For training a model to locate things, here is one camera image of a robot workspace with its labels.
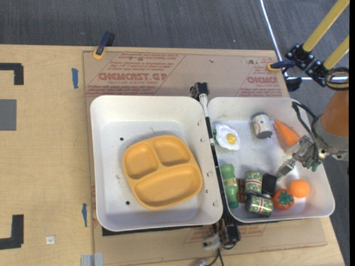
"orange carrot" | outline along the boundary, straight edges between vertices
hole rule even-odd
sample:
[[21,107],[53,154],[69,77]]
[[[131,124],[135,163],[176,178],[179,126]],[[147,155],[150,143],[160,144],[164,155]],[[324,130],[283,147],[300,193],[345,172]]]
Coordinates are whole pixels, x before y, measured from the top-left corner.
[[275,125],[281,133],[282,137],[290,146],[293,146],[300,139],[300,137],[298,137],[295,132],[293,132],[290,128],[281,122],[275,120]]

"dark gray carpet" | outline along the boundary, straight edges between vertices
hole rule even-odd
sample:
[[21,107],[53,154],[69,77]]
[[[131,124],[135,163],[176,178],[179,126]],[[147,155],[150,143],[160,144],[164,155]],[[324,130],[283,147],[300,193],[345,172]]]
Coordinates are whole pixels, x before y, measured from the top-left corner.
[[[283,56],[303,43],[337,0],[263,0]],[[259,0],[0,0],[0,43],[97,45],[106,31],[117,47],[274,50]],[[324,61],[349,34],[349,7],[316,45]],[[349,66],[346,54],[338,66]],[[306,76],[299,69],[290,76]],[[316,115],[333,91],[303,81],[291,93]],[[348,162],[324,163],[336,200],[331,215],[346,265],[350,265]]]

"toy bottle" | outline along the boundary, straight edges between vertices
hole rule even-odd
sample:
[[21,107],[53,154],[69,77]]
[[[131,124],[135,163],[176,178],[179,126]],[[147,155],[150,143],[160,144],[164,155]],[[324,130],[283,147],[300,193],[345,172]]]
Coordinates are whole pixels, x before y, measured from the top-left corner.
[[234,167],[230,163],[221,165],[221,174],[223,178],[224,189],[228,201],[228,206],[231,209],[237,208],[239,203],[237,201],[238,185],[237,179],[234,175]]

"orange tray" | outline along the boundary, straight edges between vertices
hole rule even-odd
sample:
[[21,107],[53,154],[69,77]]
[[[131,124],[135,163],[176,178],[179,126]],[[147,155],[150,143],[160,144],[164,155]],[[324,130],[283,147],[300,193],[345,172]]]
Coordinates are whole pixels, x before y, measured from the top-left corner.
[[137,142],[123,154],[123,169],[131,191],[148,209],[182,203],[202,189],[200,168],[182,139],[173,135]]

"fried egg toy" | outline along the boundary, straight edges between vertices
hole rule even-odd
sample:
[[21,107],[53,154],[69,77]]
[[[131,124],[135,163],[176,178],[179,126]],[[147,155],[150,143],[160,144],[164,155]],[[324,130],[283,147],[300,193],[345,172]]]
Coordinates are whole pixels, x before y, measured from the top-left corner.
[[216,125],[216,140],[221,147],[228,150],[240,149],[240,138],[237,131],[225,124]]

